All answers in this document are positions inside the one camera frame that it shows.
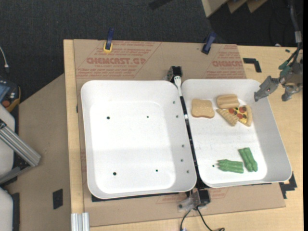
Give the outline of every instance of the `pizza slice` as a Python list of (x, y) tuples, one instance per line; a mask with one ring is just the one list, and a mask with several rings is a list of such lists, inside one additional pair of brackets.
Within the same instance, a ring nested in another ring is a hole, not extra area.
[(252, 111), (249, 105), (228, 109), (229, 114), (239, 118), (239, 122), (250, 127), (252, 123)]

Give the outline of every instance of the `black carpet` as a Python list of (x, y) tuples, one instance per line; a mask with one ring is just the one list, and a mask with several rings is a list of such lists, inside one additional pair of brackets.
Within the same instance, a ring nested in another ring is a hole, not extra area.
[[(303, 0), (295, 0), (303, 33)], [(64, 39), (202, 42), (294, 46), (289, 12), (269, 0), (254, 13), (227, 5), (206, 18), (201, 0), (0, 0), (0, 46), (11, 67), (9, 80), (22, 101), (64, 72)], [(0, 55), (0, 75), (6, 77)]]

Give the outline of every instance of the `tray with toy food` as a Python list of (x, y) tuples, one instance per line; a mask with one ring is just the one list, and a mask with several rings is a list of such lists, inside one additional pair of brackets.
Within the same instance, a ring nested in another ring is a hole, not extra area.
[(259, 85), (188, 79), (180, 97), (165, 80), (86, 82), (81, 102), (90, 192), (112, 199), (187, 192), (198, 177), (213, 188), (289, 179), (269, 101), (254, 100)]

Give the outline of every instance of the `toy green vegetable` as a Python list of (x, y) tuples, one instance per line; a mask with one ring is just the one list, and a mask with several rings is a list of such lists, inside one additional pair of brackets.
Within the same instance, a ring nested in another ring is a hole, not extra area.
[(239, 149), (239, 153), (244, 161), (245, 167), (249, 172), (257, 172), (258, 171), (258, 164), (254, 159), (254, 156), (251, 153), (249, 147)]
[(218, 160), (218, 168), (222, 171), (229, 171), (234, 173), (244, 173), (242, 162), (231, 161), (228, 159)]

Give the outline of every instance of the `wooden table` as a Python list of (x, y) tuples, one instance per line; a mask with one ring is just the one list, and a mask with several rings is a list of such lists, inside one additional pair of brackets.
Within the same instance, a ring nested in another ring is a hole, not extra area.
[[(262, 83), (271, 75), (279, 76), (278, 66), (287, 59), (282, 47), (239, 46), (242, 58), (256, 58), (262, 68), (257, 73), (253, 64), (245, 64), (246, 76)], [(70, 169), (70, 193), (72, 213), (84, 212), (83, 190), (81, 179), (79, 129), (76, 113), (76, 76), (74, 65), (74, 42), (64, 40), (64, 67), (66, 85), (66, 107), (68, 127), (68, 152)], [(292, 99), (283, 102), (281, 95), (284, 89), (279, 87), (269, 96), (282, 141), (286, 147), (291, 166), (293, 168), (297, 188), (287, 192), (286, 207), (231, 214), (206, 216), (206, 222), (212, 228), (225, 227), (227, 231), (268, 231), (268, 230), (296, 230), (304, 228), (303, 221), (303, 92), (293, 95)], [(168, 219), (140, 223), (101, 226), (91, 228), (91, 231), (176, 231), (179, 230), (181, 219)], [(203, 231), (206, 227), (198, 217), (185, 220), (184, 226), (189, 231)]]

